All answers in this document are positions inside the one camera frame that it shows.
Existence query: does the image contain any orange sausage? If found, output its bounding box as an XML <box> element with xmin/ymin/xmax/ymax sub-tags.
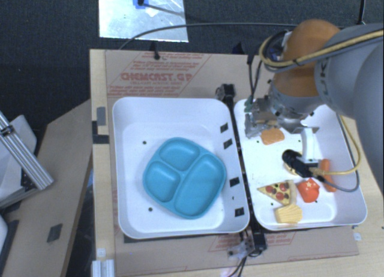
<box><xmin>317</xmin><ymin>158</ymin><xmax>338</xmax><ymax>193</ymax></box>

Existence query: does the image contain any black block with thin wires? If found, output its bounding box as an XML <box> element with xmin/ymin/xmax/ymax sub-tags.
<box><xmin>250</xmin><ymin>230</ymin><xmax>268</xmax><ymax>256</ymax></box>
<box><xmin>215</xmin><ymin>83</ymin><xmax>237</xmax><ymax>103</ymax></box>

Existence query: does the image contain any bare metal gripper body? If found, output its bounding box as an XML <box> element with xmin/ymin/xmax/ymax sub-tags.
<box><xmin>248</xmin><ymin>97</ymin><xmax>310</xmax><ymax>133</ymax></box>

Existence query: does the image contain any blue divided plate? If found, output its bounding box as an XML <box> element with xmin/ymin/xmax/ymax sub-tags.
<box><xmin>142</xmin><ymin>137</ymin><xmax>227</xmax><ymax>220</ymax></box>

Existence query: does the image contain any thin black rod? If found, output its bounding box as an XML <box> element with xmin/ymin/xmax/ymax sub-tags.
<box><xmin>226</xmin><ymin>97</ymin><xmax>262</xmax><ymax>239</ymax></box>

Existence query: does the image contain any yellow pizza slice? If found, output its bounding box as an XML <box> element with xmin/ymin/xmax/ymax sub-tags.
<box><xmin>257</xmin><ymin>179</ymin><xmax>298</xmax><ymax>206</ymax></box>

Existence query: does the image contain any brown cardboard board, red print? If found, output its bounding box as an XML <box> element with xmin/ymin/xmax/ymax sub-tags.
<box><xmin>104</xmin><ymin>49</ymin><xmax>360</xmax><ymax>277</ymax></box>

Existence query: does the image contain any white plastic tray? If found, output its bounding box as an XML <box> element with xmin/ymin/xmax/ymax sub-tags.
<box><xmin>112</xmin><ymin>96</ymin><xmax>251</xmax><ymax>240</ymax></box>
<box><xmin>233</xmin><ymin>98</ymin><xmax>368</xmax><ymax>231</ymax></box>

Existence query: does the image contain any black cylinder on white bracket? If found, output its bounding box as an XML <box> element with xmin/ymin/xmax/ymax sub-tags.
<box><xmin>281</xmin><ymin>126</ymin><xmax>320</xmax><ymax>178</ymax></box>

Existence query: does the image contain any yellow ridged biscuit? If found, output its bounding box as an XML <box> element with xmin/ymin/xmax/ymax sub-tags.
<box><xmin>274</xmin><ymin>203</ymin><xmax>303</xmax><ymax>225</ymax></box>

